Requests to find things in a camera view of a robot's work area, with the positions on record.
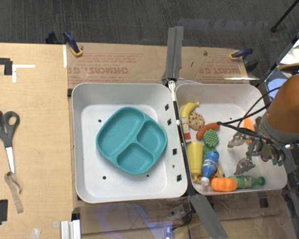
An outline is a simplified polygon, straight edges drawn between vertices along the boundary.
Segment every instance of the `bottle cap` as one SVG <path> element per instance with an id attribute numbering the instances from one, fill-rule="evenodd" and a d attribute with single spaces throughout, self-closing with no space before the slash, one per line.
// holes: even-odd
<path id="1" fill-rule="evenodd" d="M 264 177 L 262 177 L 262 176 L 260 176 L 260 179 L 261 179 L 261 183 L 260 183 L 260 185 L 264 185 L 265 182 L 266 182 L 266 180 L 265 180 Z"/>
<path id="2" fill-rule="evenodd" d="M 201 183 L 203 186 L 208 186 L 208 184 L 209 184 L 209 179 L 206 178 L 206 177 L 202 177 L 201 180 L 200 180 L 200 183 Z"/>
<path id="3" fill-rule="evenodd" d="M 198 178 L 197 178 L 197 175 L 193 175 L 193 177 L 194 177 L 193 182 L 199 182 L 199 180 L 198 180 Z"/>

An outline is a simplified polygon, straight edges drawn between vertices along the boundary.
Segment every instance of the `scissors blade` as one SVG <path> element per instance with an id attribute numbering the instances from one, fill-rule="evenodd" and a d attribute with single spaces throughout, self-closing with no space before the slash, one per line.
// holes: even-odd
<path id="1" fill-rule="evenodd" d="M 12 147 L 5 148 L 6 153 L 8 155 L 9 167 L 10 171 L 14 173 L 14 161 L 13 161 L 13 150 Z"/>

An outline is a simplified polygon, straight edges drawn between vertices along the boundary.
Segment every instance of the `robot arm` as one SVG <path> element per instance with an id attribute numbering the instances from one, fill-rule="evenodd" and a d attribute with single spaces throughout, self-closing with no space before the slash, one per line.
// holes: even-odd
<path id="1" fill-rule="evenodd" d="M 235 175 L 242 175 L 255 167 L 253 156 L 282 165 L 285 159 L 283 149 L 299 143 L 299 75 L 291 76 L 283 83 L 267 111 L 256 119 L 254 129 L 260 137 L 237 132 L 228 143 L 231 148 L 242 145 L 247 139 L 252 140 L 246 157 L 237 164 Z"/>

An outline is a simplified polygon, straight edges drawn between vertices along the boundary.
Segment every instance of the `scissors handle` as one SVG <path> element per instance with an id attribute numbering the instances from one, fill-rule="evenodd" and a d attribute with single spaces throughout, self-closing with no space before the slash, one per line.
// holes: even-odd
<path id="1" fill-rule="evenodd" d="M 10 124 L 9 120 L 12 117 L 15 117 L 15 122 L 13 124 Z M 5 128 L 6 128 L 6 133 L 8 134 L 9 138 L 12 140 L 13 133 L 14 133 L 16 127 L 20 123 L 20 117 L 15 112 L 10 111 L 10 112 L 6 112 L 4 114 L 3 120 L 4 120 L 4 124 L 5 124 Z"/>
<path id="2" fill-rule="evenodd" d="M 13 124 L 9 123 L 11 117 L 15 117 Z M 2 139 L 5 148 L 12 147 L 12 136 L 15 128 L 19 125 L 20 117 L 15 112 L 7 112 L 3 115 L 0 111 L 0 138 Z"/>

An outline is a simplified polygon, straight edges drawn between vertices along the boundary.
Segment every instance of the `orange pumpkin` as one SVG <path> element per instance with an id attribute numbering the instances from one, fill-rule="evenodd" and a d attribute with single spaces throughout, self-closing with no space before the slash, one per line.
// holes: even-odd
<path id="1" fill-rule="evenodd" d="M 211 186 L 215 191 L 231 192 L 237 189 L 237 181 L 233 178 L 215 177 L 211 180 Z"/>

